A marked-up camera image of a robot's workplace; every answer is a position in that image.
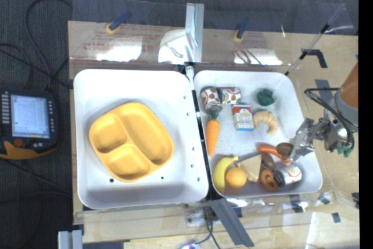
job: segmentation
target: device screen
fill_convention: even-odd
[[[13,137],[49,138],[47,99],[12,94]]]

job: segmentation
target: handheld device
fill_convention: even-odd
[[[0,157],[25,160],[53,152],[58,144],[58,116],[47,91],[0,87]]]

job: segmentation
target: orange cylinder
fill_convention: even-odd
[[[340,97],[349,106],[358,109],[358,62],[342,84],[340,88]]]

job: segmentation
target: yellow banana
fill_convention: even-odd
[[[223,193],[226,188],[226,171],[227,168],[232,164],[233,161],[237,161],[238,156],[234,157],[223,157],[217,163],[212,172],[212,181],[215,189],[218,192]]]

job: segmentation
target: orange carrot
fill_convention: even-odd
[[[279,157],[280,159],[282,159],[282,161],[284,161],[285,163],[287,162],[290,162],[290,159],[287,158],[287,159],[284,159],[282,155],[280,155],[276,148],[272,145],[265,145],[265,144],[261,144],[258,146],[258,152],[259,153],[270,153],[272,155],[275,155],[276,157]]]
[[[220,123],[218,122],[218,120],[216,120],[215,118],[209,120],[206,127],[206,142],[209,156],[212,156],[214,154],[219,131]]]

